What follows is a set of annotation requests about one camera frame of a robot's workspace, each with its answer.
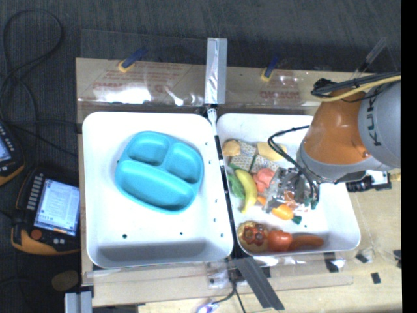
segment red button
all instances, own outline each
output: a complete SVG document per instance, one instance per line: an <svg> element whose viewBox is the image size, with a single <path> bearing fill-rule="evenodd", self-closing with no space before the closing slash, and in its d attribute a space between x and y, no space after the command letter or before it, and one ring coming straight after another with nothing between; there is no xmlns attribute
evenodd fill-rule
<svg viewBox="0 0 417 313"><path fill-rule="evenodd" d="M31 238L33 240L39 240L42 237L42 232L38 230L37 228L32 230L31 232Z"/></svg>

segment blue divided plate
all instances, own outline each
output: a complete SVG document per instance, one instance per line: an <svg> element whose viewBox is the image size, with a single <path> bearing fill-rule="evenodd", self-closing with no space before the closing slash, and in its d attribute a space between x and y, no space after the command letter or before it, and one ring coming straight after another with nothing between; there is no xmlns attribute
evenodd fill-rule
<svg viewBox="0 0 417 313"><path fill-rule="evenodd" d="M201 155L186 143L154 131L136 134L117 164L123 195L150 209L179 213L191 205L203 180Z"/></svg>

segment banana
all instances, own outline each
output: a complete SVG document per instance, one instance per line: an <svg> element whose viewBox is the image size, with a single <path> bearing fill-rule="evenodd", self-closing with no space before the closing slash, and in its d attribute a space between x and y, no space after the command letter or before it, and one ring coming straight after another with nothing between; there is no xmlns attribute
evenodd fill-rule
<svg viewBox="0 0 417 313"><path fill-rule="evenodd" d="M250 207L255 205L257 201L258 190L252 175L250 175L246 170L237 169L235 170L235 174L240 183L242 183L243 189L245 190L245 204L241 212L246 213Z"/></svg>

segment white plastic tray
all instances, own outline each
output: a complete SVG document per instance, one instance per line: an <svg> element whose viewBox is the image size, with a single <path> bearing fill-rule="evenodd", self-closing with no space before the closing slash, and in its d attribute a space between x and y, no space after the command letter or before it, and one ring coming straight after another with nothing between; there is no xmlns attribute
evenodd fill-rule
<svg viewBox="0 0 417 313"><path fill-rule="evenodd" d="M305 115L227 113L218 119L217 129L222 145L227 140L232 139L256 145L257 142L267 142L271 135L279 131L309 125L312 119L312 116ZM289 155L295 158L306 132L306 129L289 132L277 137L275 141L285 145ZM278 164L284 168L293 167L286 160L281 160ZM239 224L252 220L277 230L289 233L310 233L319 235L324 239L324 245L315 250L298 250L291 253L258 253L257 255L260 256L339 252L355 249L360 242L360 230L345 184L333 185L327 183L322 184L320 189L320 202L316 210L303 214L300 225L264 213L258 203L243 215L240 212L242 202L231 193L236 229Z"/></svg>
<svg viewBox="0 0 417 313"><path fill-rule="evenodd" d="M179 214L151 210L115 186L117 161L130 139L157 131L195 147L204 176L197 197ZM103 268L216 261L233 236L210 123L186 113L96 112L83 123L87 253Z"/></svg>

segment display screen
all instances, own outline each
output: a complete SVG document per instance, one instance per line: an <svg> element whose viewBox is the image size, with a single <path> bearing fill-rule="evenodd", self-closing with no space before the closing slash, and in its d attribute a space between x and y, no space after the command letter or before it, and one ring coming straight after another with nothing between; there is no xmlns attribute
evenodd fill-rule
<svg viewBox="0 0 417 313"><path fill-rule="evenodd" d="M34 225L75 236L78 218L79 188L46 179Z"/></svg>
<svg viewBox="0 0 417 313"><path fill-rule="evenodd" d="M8 152L8 149L3 142L2 139L0 139L0 162L5 160L10 160L12 157L10 156L10 153Z"/></svg>

